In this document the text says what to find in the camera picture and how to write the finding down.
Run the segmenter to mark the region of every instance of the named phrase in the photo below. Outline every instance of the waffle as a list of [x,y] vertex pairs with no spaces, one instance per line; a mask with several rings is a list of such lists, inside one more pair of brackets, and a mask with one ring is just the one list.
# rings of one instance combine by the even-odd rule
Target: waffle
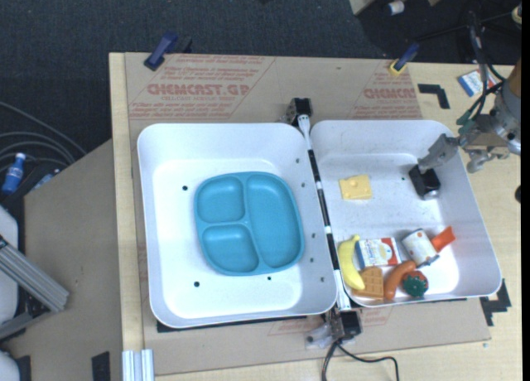
[[364,290],[354,290],[354,294],[359,297],[383,299],[383,270],[377,266],[368,266],[360,271],[363,278]]

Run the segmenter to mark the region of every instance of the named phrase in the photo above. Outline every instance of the box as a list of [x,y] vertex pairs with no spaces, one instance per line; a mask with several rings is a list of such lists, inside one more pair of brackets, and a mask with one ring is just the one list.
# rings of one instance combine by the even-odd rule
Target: box
[[[322,314],[344,293],[366,307],[494,294],[501,273],[460,155],[436,169],[441,181],[436,200],[419,197],[408,178],[442,133],[451,135],[444,125],[426,120],[318,122],[311,144],[329,215],[326,226],[306,141],[293,126],[156,123],[145,128],[137,151],[154,315],[167,326],[188,328]],[[202,256],[194,192],[203,181],[235,171],[270,172],[291,187],[306,239],[293,267],[271,276],[230,277]],[[369,174],[370,200],[343,199],[339,180],[357,174]],[[335,282],[333,255],[352,235],[400,239],[422,228],[435,236],[449,225],[457,240],[422,269],[430,284],[424,297],[397,292],[391,301],[378,301],[357,297]],[[333,248],[326,240],[330,232]]]

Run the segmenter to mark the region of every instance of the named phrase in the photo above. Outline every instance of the yellow sponge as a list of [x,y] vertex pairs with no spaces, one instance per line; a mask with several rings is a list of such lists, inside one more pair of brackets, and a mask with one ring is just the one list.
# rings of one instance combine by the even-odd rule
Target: yellow sponge
[[340,179],[340,193],[344,200],[366,200],[372,198],[372,187],[368,175]]

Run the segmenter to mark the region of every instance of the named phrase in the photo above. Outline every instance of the banana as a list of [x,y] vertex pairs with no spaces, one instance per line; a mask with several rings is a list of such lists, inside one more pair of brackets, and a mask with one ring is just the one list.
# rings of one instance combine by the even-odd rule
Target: banana
[[355,290],[364,290],[363,278],[354,265],[355,244],[360,240],[356,234],[351,239],[339,244],[339,265],[342,272],[342,278],[349,287]]

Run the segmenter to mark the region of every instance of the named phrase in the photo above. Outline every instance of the black floor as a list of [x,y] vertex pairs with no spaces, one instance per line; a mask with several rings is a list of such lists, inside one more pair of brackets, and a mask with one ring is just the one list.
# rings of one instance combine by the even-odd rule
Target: black floor
[[[0,104],[89,152],[110,138],[108,53],[152,51],[165,31],[190,36],[200,54],[378,59],[397,58],[411,41],[440,32],[420,42],[416,60],[458,63],[474,58],[465,29],[472,10],[494,18],[484,24],[492,64],[513,65],[521,55],[521,32],[506,14],[522,0],[442,0],[434,7],[407,0],[391,17],[382,10],[390,1],[376,0],[356,17],[348,0],[1,0]],[[29,147],[21,142],[39,142],[17,132],[53,135],[0,105],[0,171]],[[35,157],[57,157],[32,147]]]

